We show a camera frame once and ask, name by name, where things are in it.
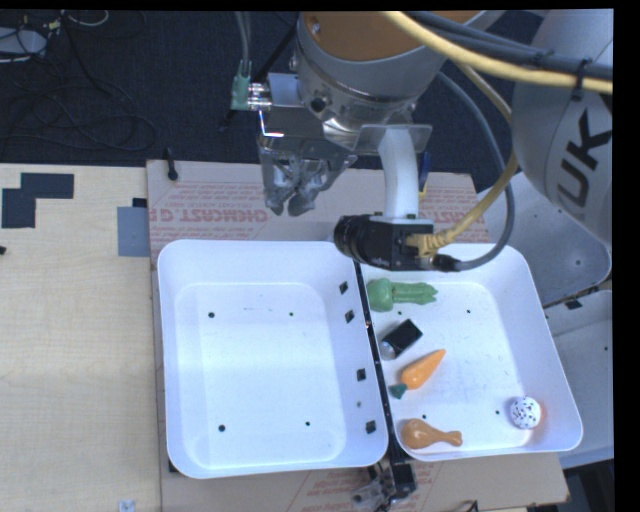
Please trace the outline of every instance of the tray containing toys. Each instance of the tray containing toys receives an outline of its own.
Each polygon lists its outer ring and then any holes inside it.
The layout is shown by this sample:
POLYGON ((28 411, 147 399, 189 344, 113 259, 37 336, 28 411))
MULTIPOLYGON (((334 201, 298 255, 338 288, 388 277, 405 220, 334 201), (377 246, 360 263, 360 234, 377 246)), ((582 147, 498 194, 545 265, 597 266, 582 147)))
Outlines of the tray containing toys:
MULTIPOLYGON (((452 244, 460 260, 490 244, 452 244)), ((582 422, 515 249, 462 272, 362 265, 393 427, 422 461, 575 448, 582 422)))

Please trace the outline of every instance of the light wood surface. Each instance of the light wood surface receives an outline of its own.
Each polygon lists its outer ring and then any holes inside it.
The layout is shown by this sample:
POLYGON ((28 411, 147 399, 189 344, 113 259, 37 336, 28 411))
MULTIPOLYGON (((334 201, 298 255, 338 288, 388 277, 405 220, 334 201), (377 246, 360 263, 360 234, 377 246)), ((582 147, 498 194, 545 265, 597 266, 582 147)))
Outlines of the light wood surface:
POLYGON ((149 258, 118 256, 117 208, 144 168, 73 173, 74 198, 37 199, 36 227, 0 229, 0 510, 160 510, 149 258))

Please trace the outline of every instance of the toy carrot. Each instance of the toy carrot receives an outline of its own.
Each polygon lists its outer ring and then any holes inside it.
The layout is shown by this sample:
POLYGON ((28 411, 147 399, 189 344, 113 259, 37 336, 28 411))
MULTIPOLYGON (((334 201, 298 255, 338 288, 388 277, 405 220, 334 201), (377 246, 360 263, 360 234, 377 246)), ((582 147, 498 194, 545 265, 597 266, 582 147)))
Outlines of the toy carrot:
POLYGON ((400 383, 389 388, 389 391, 396 398, 402 398, 407 389, 418 389, 422 386, 442 361, 446 350, 441 348, 414 361, 407 366, 400 374, 400 383))

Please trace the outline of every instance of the empty white tray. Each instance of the empty white tray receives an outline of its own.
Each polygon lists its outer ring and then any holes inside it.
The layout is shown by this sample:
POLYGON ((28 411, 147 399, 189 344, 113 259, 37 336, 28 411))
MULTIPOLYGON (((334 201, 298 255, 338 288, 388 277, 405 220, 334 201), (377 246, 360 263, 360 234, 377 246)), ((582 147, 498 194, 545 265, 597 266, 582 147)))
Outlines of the empty white tray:
POLYGON ((328 242, 158 258, 169 457, 212 478, 374 464, 388 431, 353 261, 328 242))
MULTIPOLYGON (((461 260, 485 254, 492 244, 452 244, 442 249, 461 260)), ((582 422, 563 371, 529 267, 511 247, 492 261, 463 272, 388 272, 362 267, 365 282, 426 282, 438 293, 425 304, 395 304, 371 312, 378 338, 409 318, 423 332, 393 361, 382 361, 387 386, 398 382, 409 363, 429 352, 447 350, 432 377, 401 399, 389 397, 396 432, 411 418, 442 431, 458 430, 463 444, 438 442, 419 450, 400 444, 414 458, 439 461, 575 448, 582 422), (544 416, 538 427, 522 430, 510 419, 517 397, 538 400, 544 416)))

